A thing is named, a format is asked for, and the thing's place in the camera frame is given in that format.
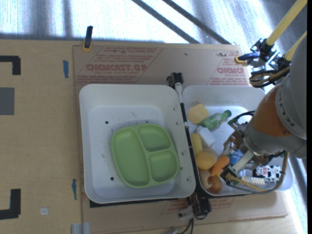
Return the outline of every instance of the black corner marker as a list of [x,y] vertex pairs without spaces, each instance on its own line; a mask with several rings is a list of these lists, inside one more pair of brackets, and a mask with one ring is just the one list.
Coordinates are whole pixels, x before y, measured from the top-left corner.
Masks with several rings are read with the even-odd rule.
[[18,218],[20,215],[20,189],[11,189],[10,207],[0,210],[0,220]]
[[20,58],[18,56],[0,56],[0,62],[11,62],[12,75],[20,76]]

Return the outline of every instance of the green plate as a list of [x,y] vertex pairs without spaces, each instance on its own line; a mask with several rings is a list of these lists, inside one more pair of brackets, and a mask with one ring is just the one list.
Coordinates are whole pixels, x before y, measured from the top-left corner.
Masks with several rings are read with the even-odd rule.
[[175,146],[157,124],[117,130],[111,140],[113,160],[121,180],[132,188],[146,188],[173,179],[179,171]]

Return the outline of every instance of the metal surface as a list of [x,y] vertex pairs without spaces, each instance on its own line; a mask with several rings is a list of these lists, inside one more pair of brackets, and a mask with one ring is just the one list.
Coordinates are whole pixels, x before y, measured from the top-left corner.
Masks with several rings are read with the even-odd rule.
[[[0,0],[0,39],[239,44],[266,38],[296,0]],[[286,53],[307,30],[305,7],[276,41]],[[291,157],[291,189],[307,233],[306,159]]]

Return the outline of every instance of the tan table surface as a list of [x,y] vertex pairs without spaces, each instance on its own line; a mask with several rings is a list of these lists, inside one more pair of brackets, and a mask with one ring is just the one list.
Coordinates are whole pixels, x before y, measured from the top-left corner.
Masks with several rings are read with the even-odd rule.
[[[10,63],[0,62],[0,87],[15,88],[15,114],[0,116],[0,210],[8,209],[10,190],[21,188],[21,214],[0,220],[0,233],[67,234],[73,223],[82,222],[72,48],[81,44],[0,41],[0,55],[21,58],[20,76],[11,74]],[[63,60],[69,63],[69,78],[64,77]],[[73,179],[77,182],[76,200]],[[196,225],[193,233],[297,233],[287,193],[281,194],[286,217]],[[42,207],[48,207],[48,215],[40,214]]]

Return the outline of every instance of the toy carrot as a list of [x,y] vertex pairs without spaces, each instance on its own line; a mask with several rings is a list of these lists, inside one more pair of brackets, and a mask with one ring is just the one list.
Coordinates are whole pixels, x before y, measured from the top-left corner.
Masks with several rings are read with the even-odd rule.
[[220,155],[214,166],[210,169],[211,176],[217,175],[229,163],[229,157],[226,155]]

